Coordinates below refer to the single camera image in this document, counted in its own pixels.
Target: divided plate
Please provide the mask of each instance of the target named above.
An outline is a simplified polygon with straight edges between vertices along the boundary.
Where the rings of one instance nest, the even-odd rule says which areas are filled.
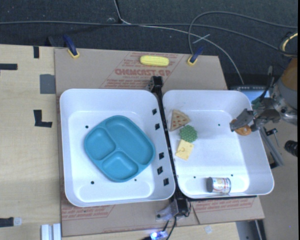
[[[112,181],[126,182],[154,160],[151,140],[129,118],[114,115],[99,123],[84,139],[92,162]]]

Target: soup can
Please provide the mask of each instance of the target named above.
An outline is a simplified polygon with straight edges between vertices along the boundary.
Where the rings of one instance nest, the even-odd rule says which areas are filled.
[[[206,179],[206,190],[209,193],[228,194],[231,190],[229,178],[209,177]]]

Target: metal bracket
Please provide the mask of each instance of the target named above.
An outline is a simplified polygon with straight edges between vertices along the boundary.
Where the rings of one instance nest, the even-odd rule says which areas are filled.
[[[284,159],[281,156],[281,154],[279,153],[279,151],[276,149],[276,147],[274,146],[274,144],[272,143],[272,141],[270,140],[270,138],[268,137],[268,135],[266,134],[266,129],[260,129],[260,135],[262,140],[265,142],[265,144],[267,145],[267,147],[269,148],[269,151],[273,157],[273,160],[275,162],[275,167],[277,166],[284,166]]]
[[[156,221],[168,221],[179,213],[177,200],[173,200],[170,204],[155,213]]]
[[[44,224],[40,227],[40,240],[61,240],[60,223]]]
[[[273,128],[272,130],[266,130],[266,128],[264,128],[264,131],[267,136],[270,136],[272,134],[275,135],[278,132],[278,130],[276,128]]]

